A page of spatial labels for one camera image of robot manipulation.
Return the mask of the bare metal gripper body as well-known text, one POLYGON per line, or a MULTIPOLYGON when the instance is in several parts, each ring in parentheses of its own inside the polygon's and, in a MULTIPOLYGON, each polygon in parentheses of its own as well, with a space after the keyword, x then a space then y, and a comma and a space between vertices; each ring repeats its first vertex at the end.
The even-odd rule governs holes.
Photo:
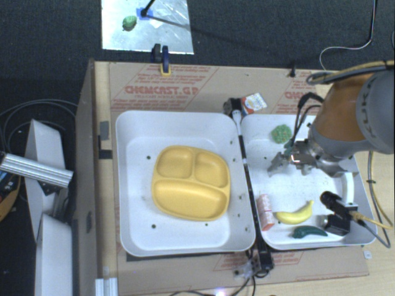
POLYGON ((340 158, 325 152, 314 140, 296 141, 291 149, 291 164, 301 170, 301 165, 312 165, 313 169, 324 172, 329 177, 340 177, 346 169, 340 166, 340 158))

